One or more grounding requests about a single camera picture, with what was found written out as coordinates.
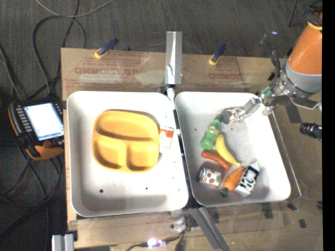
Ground yellow divided plate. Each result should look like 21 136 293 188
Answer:
92 109 161 173

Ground red sausage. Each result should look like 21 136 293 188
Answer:
200 150 231 170

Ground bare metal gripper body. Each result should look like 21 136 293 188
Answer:
261 73 322 110

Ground white plastic tray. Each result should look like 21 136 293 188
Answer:
66 90 189 218
174 91 292 208

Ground orange carrot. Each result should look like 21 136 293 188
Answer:
220 166 245 198

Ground white can with strawberry print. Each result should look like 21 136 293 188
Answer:
221 107 246 126
196 166 222 188

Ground black cylinder on white bracket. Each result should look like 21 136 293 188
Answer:
299 102 323 142

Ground green plastic bottle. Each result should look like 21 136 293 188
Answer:
200 117 223 151

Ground orange and white carton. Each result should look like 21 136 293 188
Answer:
159 125 175 154

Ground brown cardboard board red print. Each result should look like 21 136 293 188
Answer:
60 47 302 229

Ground black and white carton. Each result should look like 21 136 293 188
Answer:
233 162 261 198

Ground yellow banana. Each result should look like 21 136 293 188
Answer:
215 133 241 168

